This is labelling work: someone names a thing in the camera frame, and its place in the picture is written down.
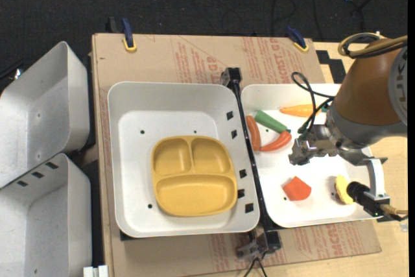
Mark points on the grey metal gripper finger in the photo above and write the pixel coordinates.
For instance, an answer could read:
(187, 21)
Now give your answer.
(307, 157)
(295, 154)

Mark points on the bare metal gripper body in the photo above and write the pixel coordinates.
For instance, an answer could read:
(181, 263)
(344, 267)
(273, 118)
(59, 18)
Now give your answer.
(321, 142)

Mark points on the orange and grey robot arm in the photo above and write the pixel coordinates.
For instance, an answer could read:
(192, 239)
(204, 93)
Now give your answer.
(366, 97)

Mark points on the orange chili pepper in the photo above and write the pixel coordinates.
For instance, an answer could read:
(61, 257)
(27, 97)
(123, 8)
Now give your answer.
(279, 142)

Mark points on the white plastic tray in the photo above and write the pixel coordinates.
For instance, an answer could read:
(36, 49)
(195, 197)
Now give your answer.
(279, 168)
(39, 113)
(136, 126)
(42, 224)

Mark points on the orange pizza slice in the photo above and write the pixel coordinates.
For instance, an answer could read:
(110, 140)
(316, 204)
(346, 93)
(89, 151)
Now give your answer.
(296, 188)

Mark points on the orange carrot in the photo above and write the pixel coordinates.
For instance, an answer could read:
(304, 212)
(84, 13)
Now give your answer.
(300, 110)

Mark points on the green cucumber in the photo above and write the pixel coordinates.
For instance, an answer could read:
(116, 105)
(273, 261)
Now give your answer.
(269, 121)

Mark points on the orange sausage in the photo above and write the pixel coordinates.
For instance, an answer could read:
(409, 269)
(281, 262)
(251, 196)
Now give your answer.
(254, 134)

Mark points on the thin black rod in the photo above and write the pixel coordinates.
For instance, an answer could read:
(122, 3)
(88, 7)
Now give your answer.
(249, 146)

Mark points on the yellow biscuit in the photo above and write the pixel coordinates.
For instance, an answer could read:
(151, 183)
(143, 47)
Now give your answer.
(341, 189)

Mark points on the yellow divided plate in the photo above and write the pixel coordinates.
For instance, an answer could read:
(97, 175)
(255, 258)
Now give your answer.
(194, 175)

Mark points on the brown cardboard board red print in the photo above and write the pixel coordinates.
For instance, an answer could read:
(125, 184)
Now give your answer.
(168, 55)

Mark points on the black cylinder on white bracket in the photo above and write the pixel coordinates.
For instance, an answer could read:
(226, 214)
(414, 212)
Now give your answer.
(363, 193)

